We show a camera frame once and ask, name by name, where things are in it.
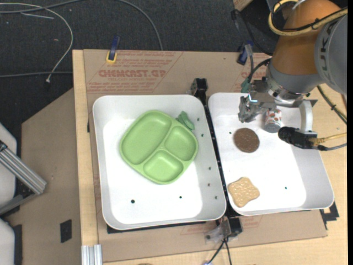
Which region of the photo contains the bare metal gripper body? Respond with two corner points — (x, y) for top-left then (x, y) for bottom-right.
(248, 79), (303, 112)

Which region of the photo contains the white plastic tray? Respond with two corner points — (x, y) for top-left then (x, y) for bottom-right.
(92, 93), (228, 231)
(207, 92), (335, 217)

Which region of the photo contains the small white and red can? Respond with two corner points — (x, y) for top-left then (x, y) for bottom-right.
(263, 108), (283, 134)

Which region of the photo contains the green divided plate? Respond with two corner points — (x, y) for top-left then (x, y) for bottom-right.
(119, 109), (200, 186)

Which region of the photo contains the beige toy bread slice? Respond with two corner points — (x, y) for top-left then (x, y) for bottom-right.
(227, 176), (261, 208)

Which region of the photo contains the black block with thin wires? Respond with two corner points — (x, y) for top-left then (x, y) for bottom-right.
(190, 77), (208, 104)
(205, 216), (244, 245)

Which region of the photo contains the thin black rod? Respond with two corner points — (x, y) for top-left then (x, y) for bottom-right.
(202, 97), (231, 219)

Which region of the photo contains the black cylinder on white bracket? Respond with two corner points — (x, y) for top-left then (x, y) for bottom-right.
(277, 100), (319, 150)

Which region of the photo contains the brown round biscuit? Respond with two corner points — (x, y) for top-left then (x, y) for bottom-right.
(233, 127), (261, 154)

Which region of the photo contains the brown cardboard board red print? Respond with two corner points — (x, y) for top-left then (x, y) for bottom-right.
(72, 49), (329, 255)

